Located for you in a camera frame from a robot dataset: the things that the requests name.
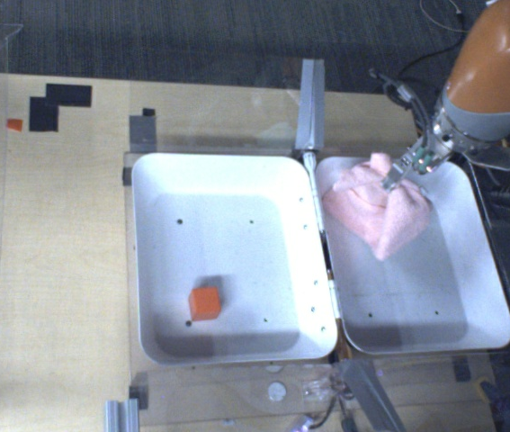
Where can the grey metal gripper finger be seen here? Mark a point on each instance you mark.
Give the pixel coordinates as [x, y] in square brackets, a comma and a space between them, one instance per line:
[393, 180]
[423, 191]

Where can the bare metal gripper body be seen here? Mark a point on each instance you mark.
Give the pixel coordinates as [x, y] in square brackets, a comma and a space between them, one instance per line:
[436, 144]

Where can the pink cloth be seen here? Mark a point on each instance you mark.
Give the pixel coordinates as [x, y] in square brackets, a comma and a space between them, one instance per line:
[385, 223]

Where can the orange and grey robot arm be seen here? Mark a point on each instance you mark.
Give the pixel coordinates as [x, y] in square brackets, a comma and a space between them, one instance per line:
[488, 61]

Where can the white plastic tray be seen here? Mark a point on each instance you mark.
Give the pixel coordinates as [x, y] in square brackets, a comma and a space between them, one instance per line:
[236, 263]
[425, 295]

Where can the orange cube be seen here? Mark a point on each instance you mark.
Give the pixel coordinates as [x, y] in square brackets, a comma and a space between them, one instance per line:
[205, 304]

